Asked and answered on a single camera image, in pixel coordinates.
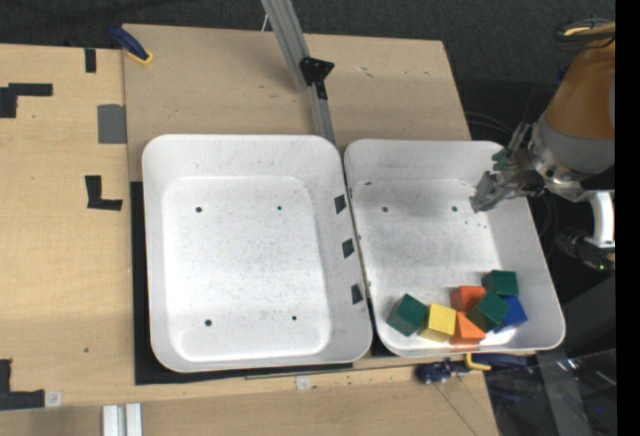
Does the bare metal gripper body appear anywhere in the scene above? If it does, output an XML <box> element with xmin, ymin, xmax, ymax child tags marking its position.
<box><xmin>492</xmin><ymin>147</ymin><xmax>601</xmax><ymax>203</ymax></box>

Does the white plastic tray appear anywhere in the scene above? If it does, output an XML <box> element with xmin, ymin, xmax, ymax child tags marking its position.
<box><xmin>342</xmin><ymin>138</ymin><xmax>567</xmax><ymax>360</ymax></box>
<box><xmin>141</xmin><ymin>133</ymin><xmax>374</xmax><ymax>374</ymax></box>

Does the green cube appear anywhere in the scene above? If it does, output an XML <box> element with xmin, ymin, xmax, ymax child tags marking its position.
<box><xmin>385</xmin><ymin>293</ymin><xmax>431</xmax><ymax>338</ymax></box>
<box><xmin>480</xmin><ymin>268</ymin><xmax>521</xmax><ymax>298</ymax></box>
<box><xmin>466</xmin><ymin>289</ymin><xmax>512</xmax><ymax>333</ymax></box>

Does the orange cube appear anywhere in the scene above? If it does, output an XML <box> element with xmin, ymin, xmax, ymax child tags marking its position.
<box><xmin>448</xmin><ymin>284</ymin><xmax>488</xmax><ymax>315</ymax></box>
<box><xmin>450</xmin><ymin>310</ymin><xmax>488</xmax><ymax>346</ymax></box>

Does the blue cube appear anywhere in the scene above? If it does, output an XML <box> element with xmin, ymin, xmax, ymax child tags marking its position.
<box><xmin>493</xmin><ymin>294</ymin><xmax>530</xmax><ymax>334</ymax></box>

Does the yellow cube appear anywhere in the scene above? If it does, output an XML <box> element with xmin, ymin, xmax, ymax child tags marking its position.
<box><xmin>418</xmin><ymin>302</ymin><xmax>458</xmax><ymax>344</ymax></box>

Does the pale wood board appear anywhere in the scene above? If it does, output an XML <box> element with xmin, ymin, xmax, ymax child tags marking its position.
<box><xmin>121</xmin><ymin>22</ymin><xmax>539</xmax><ymax>382</ymax></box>

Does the black cylinder on white bracket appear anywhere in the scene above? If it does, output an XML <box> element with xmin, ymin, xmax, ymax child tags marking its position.
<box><xmin>555</xmin><ymin>190</ymin><xmax>616</xmax><ymax>274</ymax></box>

